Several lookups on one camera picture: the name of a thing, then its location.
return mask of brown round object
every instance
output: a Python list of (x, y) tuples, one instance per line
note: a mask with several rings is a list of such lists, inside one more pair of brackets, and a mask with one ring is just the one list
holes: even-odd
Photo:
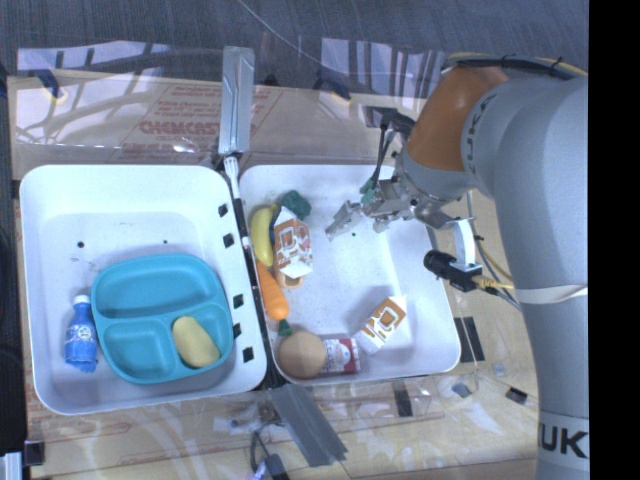
[(324, 342), (308, 331), (294, 332), (282, 340), (278, 348), (280, 368), (297, 379), (318, 375), (327, 361)]

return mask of blue bowl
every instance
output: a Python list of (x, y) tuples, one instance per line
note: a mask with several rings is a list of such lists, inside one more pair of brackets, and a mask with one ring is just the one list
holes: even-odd
[[(144, 256), (102, 270), (91, 289), (100, 346), (111, 368), (136, 384), (190, 377), (220, 366), (233, 348), (233, 322), (217, 274), (189, 254)], [(220, 351), (202, 368), (182, 361), (171, 333), (194, 317)]]

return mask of blue bottle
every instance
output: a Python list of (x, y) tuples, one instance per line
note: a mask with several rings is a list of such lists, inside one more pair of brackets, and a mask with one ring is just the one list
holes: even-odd
[(93, 372), (98, 364), (98, 340), (91, 316), (91, 299), (78, 295), (73, 299), (73, 309), (75, 314), (64, 341), (65, 361), (83, 372)]

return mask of dark grey fabric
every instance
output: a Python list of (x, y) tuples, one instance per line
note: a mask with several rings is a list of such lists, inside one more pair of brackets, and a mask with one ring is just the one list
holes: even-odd
[[(13, 74), (18, 48), (113, 40), (189, 48), (247, 46), (257, 52), (258, 76), (310, 88), (318, 66), (309, 57), (320, 58), (322, 38), (332, 38), (418, 52), (562, 56), (569, 64), (589, 67), (589, 0), (242, 1), (271, 30), (238, 0), (0, 0), (0, 61)], [(8, 115), (4, 101), (0, 103), (0, 225), (7, 236), (0, 305), (1, 454), (24, 439), (25, 407), (15, 360), (21, 342)]]

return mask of orange carrot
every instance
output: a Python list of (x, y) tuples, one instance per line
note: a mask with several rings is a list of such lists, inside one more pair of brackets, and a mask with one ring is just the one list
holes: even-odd
[(261, 262), (257, 261), (258, 280), (267, 316), (274, 320), (284, 320), (289, 315), (289, 303), (282, 289)]

